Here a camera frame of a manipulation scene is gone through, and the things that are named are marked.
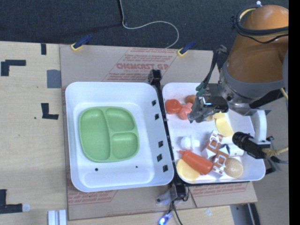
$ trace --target black fabric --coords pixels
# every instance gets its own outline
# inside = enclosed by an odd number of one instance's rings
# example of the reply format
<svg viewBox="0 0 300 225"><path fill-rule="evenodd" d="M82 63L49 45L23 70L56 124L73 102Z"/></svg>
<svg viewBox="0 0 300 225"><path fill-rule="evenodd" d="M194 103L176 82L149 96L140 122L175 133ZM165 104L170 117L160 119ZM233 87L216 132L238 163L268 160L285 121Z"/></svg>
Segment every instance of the black fabric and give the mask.
<svg viewBox="0 0 300 225"><path fill-rule="evenodd" d="M153 21L174 24L180 34L172 48L191 41L193 49L230 49L236 37L231 16L258 0L121 0L128 27ZM259 0L289 8L289 0ZM118 0L0 0L0 40L72 44L93 35L90 45L165 48L176 31L157 23L138 30L121 25Z"/></svg>

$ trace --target beige round toy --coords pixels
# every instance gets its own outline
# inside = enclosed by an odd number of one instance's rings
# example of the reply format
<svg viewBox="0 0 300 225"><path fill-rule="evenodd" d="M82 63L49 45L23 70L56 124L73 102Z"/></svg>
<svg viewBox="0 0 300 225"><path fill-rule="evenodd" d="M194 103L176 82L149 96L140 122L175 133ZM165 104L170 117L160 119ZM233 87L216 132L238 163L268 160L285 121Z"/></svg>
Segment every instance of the beige round toy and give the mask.
<svg viewBox="0 0 300 225"><path fill-rule="evenodd" d="M239 178L244 172L244 167L239 160L229 158L226 167L224 168L224 172L230 177Z"/></svg>

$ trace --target blue clip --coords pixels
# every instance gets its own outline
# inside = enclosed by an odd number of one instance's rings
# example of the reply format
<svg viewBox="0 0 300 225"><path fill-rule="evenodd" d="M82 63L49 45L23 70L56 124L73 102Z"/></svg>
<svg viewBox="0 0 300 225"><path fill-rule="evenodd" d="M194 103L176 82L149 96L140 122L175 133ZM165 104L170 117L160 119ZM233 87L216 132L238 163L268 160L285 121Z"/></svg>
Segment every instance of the blue clip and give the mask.
<svg viewBox="0 0 300 225"><path fill-rule="evenodd" d="M187 44L185 47L179 49L179 50L177 51L177 55L180 56L180 57L183 57L183 56L187 53L188 49L191 49L195 44L196 44L195 41L191 41L191 42L190 42L189 44Z"/></svg>
<svg viewBox="0 0 300 225"><path fill-rule="evenodd" d="M93 39L92 35L87 35L81 38L79 41L71 45L73 51L78 51L82 48L82 45L89 43Z"/></svg>

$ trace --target green tray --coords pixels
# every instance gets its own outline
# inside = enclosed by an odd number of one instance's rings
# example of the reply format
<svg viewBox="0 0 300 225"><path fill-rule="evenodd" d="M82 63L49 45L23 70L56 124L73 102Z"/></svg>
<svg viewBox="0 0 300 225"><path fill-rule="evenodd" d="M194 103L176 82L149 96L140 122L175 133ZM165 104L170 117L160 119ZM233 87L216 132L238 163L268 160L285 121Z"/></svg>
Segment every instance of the green tray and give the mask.
<svg viewBox="0 0 300 225"><path fill-rule="evenodd" d="M139 135L131 112L121 107L93 107L79 117L82 150L95 162L132 158L139 150Z"/></svg>

